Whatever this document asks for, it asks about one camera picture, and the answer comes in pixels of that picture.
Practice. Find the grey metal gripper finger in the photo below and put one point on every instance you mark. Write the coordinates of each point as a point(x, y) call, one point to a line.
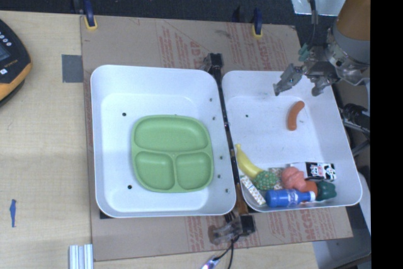
point(288, 78)
point(321, 85)

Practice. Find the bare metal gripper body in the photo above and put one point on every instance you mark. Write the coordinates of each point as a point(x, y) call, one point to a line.
point(324, 67)

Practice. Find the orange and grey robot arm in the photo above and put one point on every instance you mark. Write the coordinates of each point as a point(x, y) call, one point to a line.
point(354, 15)

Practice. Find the orange sausage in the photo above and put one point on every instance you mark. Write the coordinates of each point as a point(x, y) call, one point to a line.
point(294, 116)

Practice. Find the white plastic tray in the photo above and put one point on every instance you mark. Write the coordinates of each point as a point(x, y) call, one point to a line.
point(113, 148)
point(264, 129)

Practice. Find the thin black and white rod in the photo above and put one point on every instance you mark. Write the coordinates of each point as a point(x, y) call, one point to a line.
point(226, 123)

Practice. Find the black and white milk carton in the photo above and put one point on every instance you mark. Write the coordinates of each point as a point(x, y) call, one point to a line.
point(318, 170)

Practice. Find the yellow banana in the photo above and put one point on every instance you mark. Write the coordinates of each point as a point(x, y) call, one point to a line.
point(247, 163)

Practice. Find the pink ice cream scoop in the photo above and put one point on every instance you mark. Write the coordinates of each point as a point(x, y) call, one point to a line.
point(292, 177)

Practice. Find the orange carrot with green top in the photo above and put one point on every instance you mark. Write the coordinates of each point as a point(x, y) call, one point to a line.
point(325, 190)

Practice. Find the white packet with orange print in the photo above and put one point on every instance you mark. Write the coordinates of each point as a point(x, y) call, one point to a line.
point(253, 190)

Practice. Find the blue bottle white cap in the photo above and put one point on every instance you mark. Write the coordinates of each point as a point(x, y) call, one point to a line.
point(283, 198)

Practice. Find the green divided plate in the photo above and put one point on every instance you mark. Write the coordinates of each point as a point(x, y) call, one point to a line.
point(171, 152)

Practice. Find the brown cardboard board red print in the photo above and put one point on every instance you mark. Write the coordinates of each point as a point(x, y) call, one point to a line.
point(132, 41)

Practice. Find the black cylinder on white bracket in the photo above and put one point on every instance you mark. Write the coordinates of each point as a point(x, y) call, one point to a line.
point(355, 115)

